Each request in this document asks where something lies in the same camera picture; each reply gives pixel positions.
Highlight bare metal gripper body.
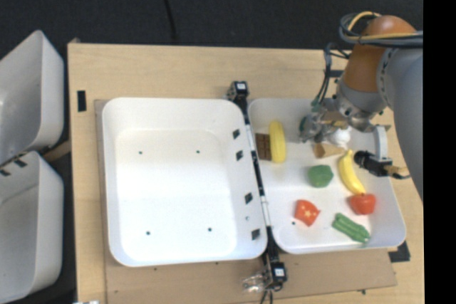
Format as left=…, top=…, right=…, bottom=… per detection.
left=318, top=98, right=383, bottom=133

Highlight white ice cream cone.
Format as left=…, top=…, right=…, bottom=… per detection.
left=312, top=127, right=352, bottom=159

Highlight green bell pepper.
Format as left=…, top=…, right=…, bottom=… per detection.
left=307, top=164, right=335, bottom=188

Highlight brown chocolate bar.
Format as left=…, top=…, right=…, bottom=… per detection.
left=254, top=132, right=274, bottom=160

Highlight yellow banana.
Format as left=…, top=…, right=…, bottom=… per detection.
left=338, top=149, right=367, bottom=195

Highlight thin black and white rod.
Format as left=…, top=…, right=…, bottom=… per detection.
left=237, top=95, right=281, bottom=265

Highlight red pizza slice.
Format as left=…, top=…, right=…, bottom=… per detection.
left=294, top=199, right=321, bottom=227

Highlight red tomato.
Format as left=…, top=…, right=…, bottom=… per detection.
left=348, top=192, right=377, bottom=216

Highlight white plastic tray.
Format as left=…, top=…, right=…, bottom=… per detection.
left=101, top=96, right=269, bottom=268
left=247, top=97, right=408, bottom=256

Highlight green bean pods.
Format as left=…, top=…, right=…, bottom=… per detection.
left=331, top=212, right=372, bottom=244

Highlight large white plastic bin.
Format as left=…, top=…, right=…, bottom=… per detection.
left=0, top=28, right=66, bottom=164
left=0, top=150, right=66, bottom=304

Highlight black cylinder on white bracket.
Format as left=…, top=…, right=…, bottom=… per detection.
left=353, top=125, right=394, bottom=178

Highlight black block with thin wires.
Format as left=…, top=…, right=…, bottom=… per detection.
left=264, top=261, right=288, bottom=292
left=226, top=80, right=251, bottom=101

